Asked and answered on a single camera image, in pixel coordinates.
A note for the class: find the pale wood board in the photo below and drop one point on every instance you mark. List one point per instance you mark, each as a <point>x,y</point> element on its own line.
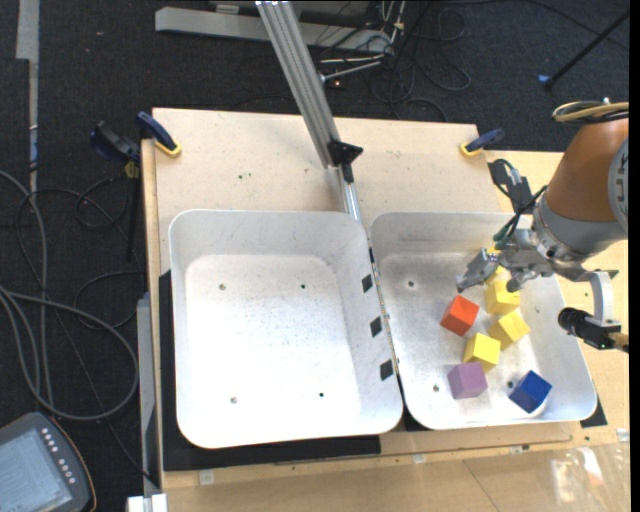
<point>260,165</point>

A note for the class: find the orange cube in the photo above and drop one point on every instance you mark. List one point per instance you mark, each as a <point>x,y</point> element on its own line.
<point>459,316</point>

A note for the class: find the thin black and white rod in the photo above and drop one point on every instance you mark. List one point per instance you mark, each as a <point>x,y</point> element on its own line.
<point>384,307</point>

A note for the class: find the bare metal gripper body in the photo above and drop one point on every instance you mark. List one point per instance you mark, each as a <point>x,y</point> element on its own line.
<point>527,255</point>

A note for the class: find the blue cube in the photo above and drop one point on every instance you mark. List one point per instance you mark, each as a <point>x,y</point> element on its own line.
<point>530,391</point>

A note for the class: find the white plastic tray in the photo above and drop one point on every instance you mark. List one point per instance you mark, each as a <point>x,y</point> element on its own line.
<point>270,330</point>
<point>420,350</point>

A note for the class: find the purple cube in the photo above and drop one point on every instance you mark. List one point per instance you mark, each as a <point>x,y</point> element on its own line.
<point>467,381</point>

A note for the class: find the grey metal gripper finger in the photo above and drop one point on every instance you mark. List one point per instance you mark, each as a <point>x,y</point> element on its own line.
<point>477,270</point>
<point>522,280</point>

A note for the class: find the black cylinder on white bracket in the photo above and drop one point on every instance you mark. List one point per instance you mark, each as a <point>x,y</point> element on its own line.
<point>587,325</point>

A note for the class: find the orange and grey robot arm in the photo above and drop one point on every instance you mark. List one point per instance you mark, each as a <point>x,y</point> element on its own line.
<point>582,175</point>

